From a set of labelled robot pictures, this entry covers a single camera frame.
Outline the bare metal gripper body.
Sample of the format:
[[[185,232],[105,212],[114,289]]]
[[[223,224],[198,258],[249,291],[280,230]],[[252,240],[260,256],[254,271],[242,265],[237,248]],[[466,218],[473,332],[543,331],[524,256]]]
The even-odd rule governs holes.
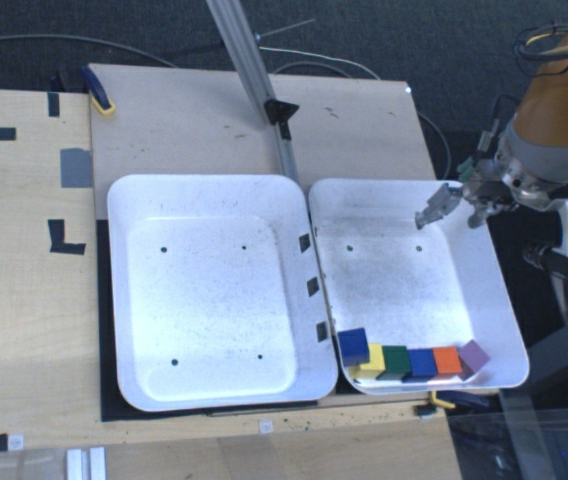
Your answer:
[[[516,156],[509,143],[501,143],[495,154],[484,158],[479,152],[461,164],[462,197],[475,214],[499,214],[520,206],[538,212],[558,211],[564,199],[552,199],[559,183],[536,176]]]

